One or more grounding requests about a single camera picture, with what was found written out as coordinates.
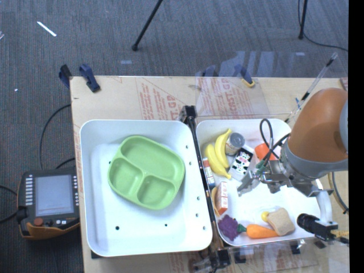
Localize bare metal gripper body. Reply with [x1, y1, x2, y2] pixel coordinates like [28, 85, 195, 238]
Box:
[259, 159, 314, 195]

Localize black and white cow carton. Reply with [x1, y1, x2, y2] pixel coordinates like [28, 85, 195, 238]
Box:
[227, 147, 255, 182]

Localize white plastic tray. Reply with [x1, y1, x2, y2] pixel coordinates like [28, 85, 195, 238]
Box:
[195, 118, 328, 247]
[79, 119, 214, 258]

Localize orange cup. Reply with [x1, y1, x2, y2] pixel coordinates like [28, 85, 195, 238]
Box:
[254, 143, 278, 162]

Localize orange and white carton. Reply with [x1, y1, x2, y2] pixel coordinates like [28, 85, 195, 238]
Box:
[214, 181, 229, 216]

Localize tan bread slice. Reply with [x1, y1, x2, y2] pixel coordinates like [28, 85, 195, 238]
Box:
[266, 207, 296, 237]

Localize yellow banana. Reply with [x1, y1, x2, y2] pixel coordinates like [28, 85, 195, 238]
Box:
[204, 143, 232, 180]
[214, 128, 233, 169]

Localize yellow curved slice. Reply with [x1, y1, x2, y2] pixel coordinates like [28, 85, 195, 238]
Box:
[210, 187, 221, 217]

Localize small silver can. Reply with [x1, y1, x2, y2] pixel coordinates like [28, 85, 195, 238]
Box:
[225, 132, 246, 157]

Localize orange carrot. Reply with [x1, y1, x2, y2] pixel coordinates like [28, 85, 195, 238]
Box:
[237, 223, 279, 240]

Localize purple grapes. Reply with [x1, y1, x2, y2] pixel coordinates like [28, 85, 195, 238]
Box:
[217, 214, 239, 242]

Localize green divided plate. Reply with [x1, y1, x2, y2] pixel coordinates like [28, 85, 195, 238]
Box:
[107, 135, 186, 211]

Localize brown cardboard board red print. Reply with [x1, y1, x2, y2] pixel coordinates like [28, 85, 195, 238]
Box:
[69, 75, 349, 273]

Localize black stand leg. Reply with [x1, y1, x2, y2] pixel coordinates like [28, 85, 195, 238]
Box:
[297, 0, 311, 40]
[131, 0, 171, 52]

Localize black cylinder on white bracket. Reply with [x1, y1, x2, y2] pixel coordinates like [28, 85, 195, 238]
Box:
[296, 190, 339, 242]

